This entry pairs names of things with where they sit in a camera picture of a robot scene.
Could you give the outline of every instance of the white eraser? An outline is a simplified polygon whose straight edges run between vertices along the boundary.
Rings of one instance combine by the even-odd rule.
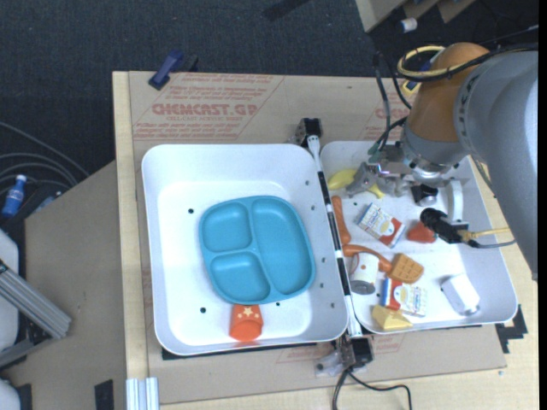
[[[467,274],[460,273],[448,278],[441,284],[441,289],[459,314],[468,316],[479,310],[480,297]]]

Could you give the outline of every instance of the blue bottle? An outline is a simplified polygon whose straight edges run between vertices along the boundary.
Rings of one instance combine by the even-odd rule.
[[[6,203],[4,203],[2,208],[2,217],[5,219],[10,219],[19,211],[23,199],[25,199],[25,183],[26,176],[18,174],[15,178],[15,185],[8,191]]]

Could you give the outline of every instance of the black floor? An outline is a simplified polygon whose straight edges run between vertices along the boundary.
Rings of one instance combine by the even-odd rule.
[[[538,24],[538,0],[478,0],[448,24],[432,9],[406,34],[395,29],[401,9],[365,33],[355,0],[0,0],[0,8],[0,123],[88,173],[115,157],[112,72],[157,70],[172,49],[198,55],[202,72],[373,76],[376,48],[396,61],[416,46],[490,41]],[[16,173],[56,175],[12,169],[40,163],[17,155],[25,153],[55,157],[83,177],[0,126],[0,193]]]

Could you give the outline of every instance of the blue clamp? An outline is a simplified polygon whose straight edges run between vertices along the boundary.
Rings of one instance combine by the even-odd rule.
[[[157,90],[163,88],[163,86],[169,81],[169,73],[175,71],[182,64],[182,58],[184,54],[179,50],[171,50],[168,57],[163,62],[160,69],[154,74],[148,81]]]

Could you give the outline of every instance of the blue plate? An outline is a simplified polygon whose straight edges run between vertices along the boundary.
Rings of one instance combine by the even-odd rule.
[[[299,295],[315,277],[308,236],[294,207],[275,196],[218,203],[199,221],[205,266],[217,293],[236,304]]]

